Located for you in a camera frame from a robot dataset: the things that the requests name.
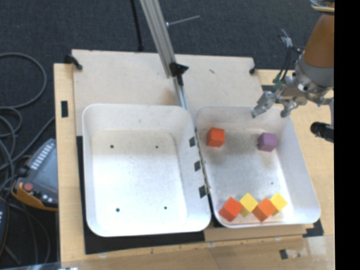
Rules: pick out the purple cube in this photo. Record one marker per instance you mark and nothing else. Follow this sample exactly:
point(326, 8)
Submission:
point(267, 141)

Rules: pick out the white plastic tray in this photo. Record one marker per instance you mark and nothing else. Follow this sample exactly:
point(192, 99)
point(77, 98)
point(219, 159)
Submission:
point(247, 170)
point(135, 176)

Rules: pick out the orange cube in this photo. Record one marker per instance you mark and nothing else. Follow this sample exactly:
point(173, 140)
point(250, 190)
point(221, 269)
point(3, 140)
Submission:
point(263, 209)
point(215, 137)
point(230, 209)

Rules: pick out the pale flat board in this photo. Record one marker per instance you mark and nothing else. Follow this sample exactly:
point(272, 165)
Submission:
point(126, 80)

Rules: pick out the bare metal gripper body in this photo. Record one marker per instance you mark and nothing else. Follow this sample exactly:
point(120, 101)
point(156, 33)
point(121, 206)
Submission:
point(305, 90)

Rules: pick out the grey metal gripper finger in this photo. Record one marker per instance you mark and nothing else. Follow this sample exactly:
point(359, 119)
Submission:
point(288, 108)
point(263, 103)

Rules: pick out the yellow cube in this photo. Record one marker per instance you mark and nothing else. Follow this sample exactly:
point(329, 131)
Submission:
point(279, 202)
point(248, 202)

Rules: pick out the black cylinder on white bracket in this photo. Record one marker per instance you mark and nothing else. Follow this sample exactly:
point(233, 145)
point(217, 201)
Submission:
point(322, 130)

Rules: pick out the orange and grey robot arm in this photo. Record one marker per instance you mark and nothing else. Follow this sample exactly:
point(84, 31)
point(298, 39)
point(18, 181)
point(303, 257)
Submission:
point(320, 46)

